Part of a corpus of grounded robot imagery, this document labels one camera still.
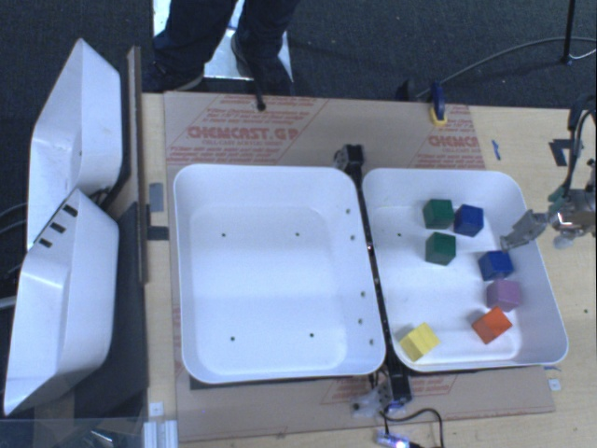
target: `toy block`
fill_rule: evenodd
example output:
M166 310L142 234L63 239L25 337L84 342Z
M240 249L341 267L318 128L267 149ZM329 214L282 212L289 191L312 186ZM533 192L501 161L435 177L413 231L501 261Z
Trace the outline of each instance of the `toy block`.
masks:
M512 322L499 307L493 307L491 311L473 322L473 329L485 344L497 339L510 327Z
M439 345L439 338L425 322L416 329L411 330L400 341L400 346L413 362L416 362L437 345Z
M513 280L498 279L487 286L487 306L510 312L521 304L521 287Z
M449 199L430 199L423 207L427 229L448 229L454 221L454 209Z
M483 229L483 210L473 205L461 205L454 215L454 232L475 237L481 229Z
M456 257L456 238L453 235L434 232L425 242L425 260L434 264L448 265Z
M507 252L492 250L479 259L483 280L504 279L514 272L512 260Z

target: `blue and yellow clamp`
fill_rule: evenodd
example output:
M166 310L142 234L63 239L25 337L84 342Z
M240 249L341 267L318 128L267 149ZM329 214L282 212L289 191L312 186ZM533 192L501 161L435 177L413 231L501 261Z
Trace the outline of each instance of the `blue and yellow clamp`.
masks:
M444 90L437 81L431 85L431 101L433 105L429 109L431 121L434 126L445 126L448 122L446 118L446 98Z

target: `green cube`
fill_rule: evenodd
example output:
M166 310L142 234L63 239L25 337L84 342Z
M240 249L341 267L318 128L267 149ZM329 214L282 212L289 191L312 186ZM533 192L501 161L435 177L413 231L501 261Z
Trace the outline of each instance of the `green cube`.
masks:
M448 229L454 221L454 209L449 199L430 199L423 208L427 229Z
M434 264L448 265L456 257L456 238L453 235L434 232L425 243L425 260Z

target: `cardboard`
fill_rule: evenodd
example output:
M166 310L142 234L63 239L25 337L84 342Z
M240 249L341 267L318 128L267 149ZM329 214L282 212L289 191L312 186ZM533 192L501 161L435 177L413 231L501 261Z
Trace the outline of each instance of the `cardboard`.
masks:
M376 167L484 169L468 108L447 107L436 127L426 104L267 97L258 112L250 95L166 93L169 204L181 168L196 162L330 166L346 144L364 146L364 172ZM243 385L191 380L180 352L180 305L174 211L170 211L174 364L180 441L283 435L381 420L353 417L368 377ZM555 410L541 367L417 375L414 400L394 416L434 407L445 419ZM429 421L424 417L417 421Z

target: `jeans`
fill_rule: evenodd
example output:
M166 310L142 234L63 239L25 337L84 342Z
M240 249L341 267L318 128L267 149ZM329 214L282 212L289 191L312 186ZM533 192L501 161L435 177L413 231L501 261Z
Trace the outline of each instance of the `jeans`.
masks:
M203 70L214 56L238 0L172 0L156 62L174 72ZM275 58L300 0L245 0L237 35L245 57Z

